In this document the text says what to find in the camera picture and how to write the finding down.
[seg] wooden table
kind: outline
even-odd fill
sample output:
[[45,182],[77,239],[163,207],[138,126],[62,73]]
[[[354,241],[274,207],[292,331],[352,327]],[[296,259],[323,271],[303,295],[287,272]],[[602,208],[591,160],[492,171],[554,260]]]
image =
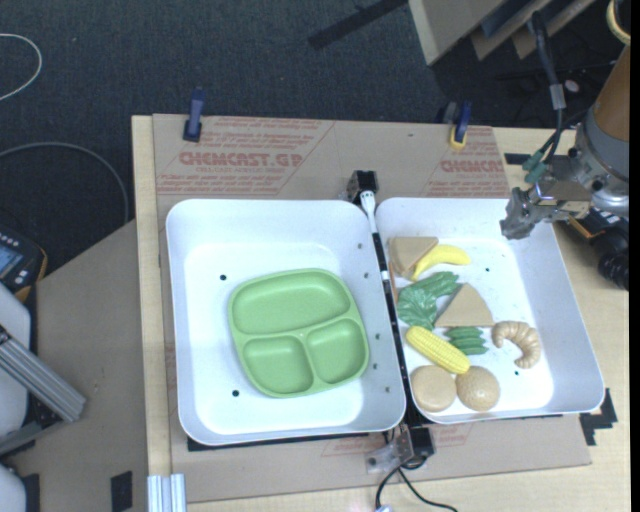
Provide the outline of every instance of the wooden table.
[[[150,475],[172,471],[166,393],[161,283],[158,269],[153,121],[132,119],[136,222]],[[530,153],[549,136],[547,130],[495,129],[501,153]],[[572,142],[565,134],[563,147]],[[523,185],[518,167],[505,163],[511,186]],[[629,294],[596,272],[595,255],[572,234],[557,227],[558,238],[576,299],[592,340],[605,385],[610,389],[618,422],[598,431],[589,466],[420,482],[415,486],[431,500],[464,512],[487,510],[624,511],[631,509]],[[189,505],[190,511],[372,511],[375,487],[289,494]],[[395,512],[426,510],[404,484],[385,488],[383,503]]]

